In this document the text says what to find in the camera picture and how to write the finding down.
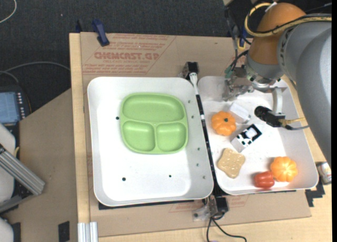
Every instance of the blue clamp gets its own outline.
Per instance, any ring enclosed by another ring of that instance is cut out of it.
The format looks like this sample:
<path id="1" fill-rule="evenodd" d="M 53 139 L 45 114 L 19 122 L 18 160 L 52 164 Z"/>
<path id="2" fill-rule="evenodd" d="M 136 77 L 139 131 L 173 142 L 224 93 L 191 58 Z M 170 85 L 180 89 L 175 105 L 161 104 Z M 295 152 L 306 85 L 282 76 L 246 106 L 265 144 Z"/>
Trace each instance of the blue clamp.
<path id="1" fill-rule="evenodd" d="M 98 41 L 100 42 L 101 46 L 107 46 L 110 44 L 109 40 L 107 39 L 104 31 L 104 26 L 101 20 L 94 19 L 91 23 L 93 26 L 94 32 L 98 34 Z"/>

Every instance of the wooden table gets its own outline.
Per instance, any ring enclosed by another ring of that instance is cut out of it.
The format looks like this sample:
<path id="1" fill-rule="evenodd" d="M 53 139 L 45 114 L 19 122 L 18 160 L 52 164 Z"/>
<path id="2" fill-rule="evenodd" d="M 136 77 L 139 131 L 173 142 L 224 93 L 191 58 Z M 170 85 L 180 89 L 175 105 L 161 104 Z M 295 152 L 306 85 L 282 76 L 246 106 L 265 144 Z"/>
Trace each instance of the wooden table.
<path id="1" fill-rule="evenodd" d="M 85 119 L 83 114 L 83 89 L 81 66 L 81 37 L 79 34 L 70 34 L 70 58 L 72 71 L 72 99 L 75 144 L 75 168 L 77 189 L 78 222 L 91 221 L 88 176 L 85 143 Z M 324 156 L 310 130 L 306 130 L 308 143 L 315 161 L 325 161 Z M 312 217 L 255 222 L 249 224 L 229 225 L 224 229 L 235 235 L 245 236 L 251 241 L 332 241 L 332 193 L 331 185 L 324 186 L 323 198 L 314 200 L 311 208 Z M 211 227 L 210 240 L 240 241 L 239 239 L 224 237 L 216 228 Z M 192 228 L 155 233 L 133 234 L 100 238 L 100 242 L 151 242 L 151 241 L 206 241 L 206 224 L 204 228 Z"/>

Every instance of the screen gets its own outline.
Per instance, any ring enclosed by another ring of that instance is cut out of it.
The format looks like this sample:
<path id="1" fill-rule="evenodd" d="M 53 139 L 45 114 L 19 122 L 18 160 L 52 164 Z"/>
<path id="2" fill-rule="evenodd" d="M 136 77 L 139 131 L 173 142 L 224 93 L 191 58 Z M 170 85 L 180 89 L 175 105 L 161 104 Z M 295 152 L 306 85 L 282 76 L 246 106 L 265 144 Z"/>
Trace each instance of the screen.
<path id="1" fill-rule="evenodd" d="M 0 123 L 16 123 L 19 120 L 15 92 L 0 93 Z"/>

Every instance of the black carpet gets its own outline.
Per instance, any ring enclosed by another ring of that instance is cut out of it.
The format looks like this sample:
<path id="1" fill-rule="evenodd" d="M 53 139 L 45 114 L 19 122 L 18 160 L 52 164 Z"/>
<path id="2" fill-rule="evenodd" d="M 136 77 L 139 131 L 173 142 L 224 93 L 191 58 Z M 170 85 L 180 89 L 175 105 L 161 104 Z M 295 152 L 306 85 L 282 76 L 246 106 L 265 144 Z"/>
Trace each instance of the black carpet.
<path id="1" fill-rule="evenodd" d="M 332 0 L 281 0 L 304 11 Z M 13 10 L 12 0 L 0 0 L 0 20 Z M 250 0 L 228 5 L 243 25 Z M 330 13 L 331 6 L 317 11 Z M 68 35 L 81 19 L 92 31 L 99 18 L 107 32 L 190 36 L 228 36 L 222 0 L 17 0 L 17 11 L 0 23 L 0 71 L 29 62 L 49 61 L 69 67 Z M 32 110 L 70 88 L 68 70 L 48 64 L 10 71 L 26 90 Z M 0 75 L 0 86 L 15 83 Z"/>

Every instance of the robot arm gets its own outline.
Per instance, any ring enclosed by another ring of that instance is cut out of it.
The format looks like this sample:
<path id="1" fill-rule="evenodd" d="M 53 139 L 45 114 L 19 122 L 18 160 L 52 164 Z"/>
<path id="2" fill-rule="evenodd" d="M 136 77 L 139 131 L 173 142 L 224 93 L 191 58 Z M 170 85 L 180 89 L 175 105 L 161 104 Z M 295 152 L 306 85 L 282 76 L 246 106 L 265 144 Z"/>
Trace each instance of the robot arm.
<path id="1" fill-rule="evenodd" d="M 262 6 L 269 8 L 252 32 L 248 17 Z M 245 28 L 254 39 L 244 72 L 227 71 L 224 100 L 254 89 L 267 91 L 286 74 L 296 83 L 305 118 L 331 166 L 331 15 L 306 15 L 288 3 L 262 3 L 249 12 Z"/>

